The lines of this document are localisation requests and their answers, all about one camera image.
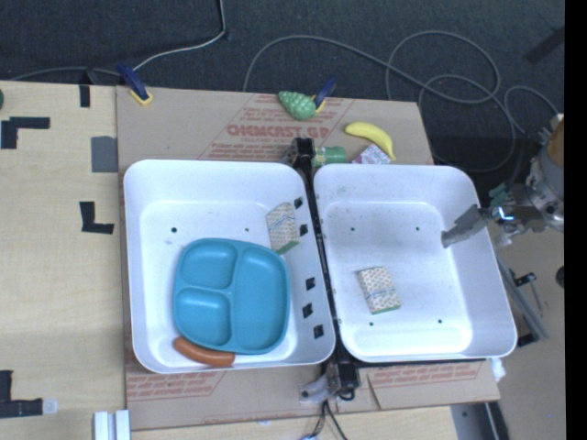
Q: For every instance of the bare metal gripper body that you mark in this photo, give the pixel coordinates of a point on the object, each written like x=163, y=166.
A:
x=527, y=216

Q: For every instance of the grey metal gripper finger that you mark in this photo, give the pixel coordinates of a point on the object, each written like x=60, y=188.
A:
x=468, y=216
x=458, y=235

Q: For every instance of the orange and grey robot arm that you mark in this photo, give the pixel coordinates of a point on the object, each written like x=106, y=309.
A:
x=552, y=168

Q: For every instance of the white plastic tray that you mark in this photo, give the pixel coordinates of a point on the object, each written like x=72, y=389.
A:
x=413, y=200
x=206, y=190

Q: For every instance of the white patterned carton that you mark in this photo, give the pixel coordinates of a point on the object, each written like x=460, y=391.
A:
x=282, y=227
x=372, y=155
x=379, y=290

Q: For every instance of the yellow banana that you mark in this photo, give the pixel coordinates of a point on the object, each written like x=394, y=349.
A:
x=373, y=135

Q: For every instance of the thin black rod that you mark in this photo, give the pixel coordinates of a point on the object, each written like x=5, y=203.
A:
x=321, y=250

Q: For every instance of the green bottle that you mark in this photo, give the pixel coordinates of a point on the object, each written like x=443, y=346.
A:
x=331, y=156

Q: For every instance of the green grapes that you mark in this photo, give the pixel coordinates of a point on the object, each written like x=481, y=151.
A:
x=297, y=103

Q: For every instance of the blue divided plate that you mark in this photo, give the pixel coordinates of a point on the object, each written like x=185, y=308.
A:
x=238, y=300

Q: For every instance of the orange sausage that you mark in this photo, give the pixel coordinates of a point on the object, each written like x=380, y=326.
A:
x=202, y=353

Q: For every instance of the brown cardboard board red print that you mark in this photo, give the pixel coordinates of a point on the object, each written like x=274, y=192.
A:
x=183, y=126

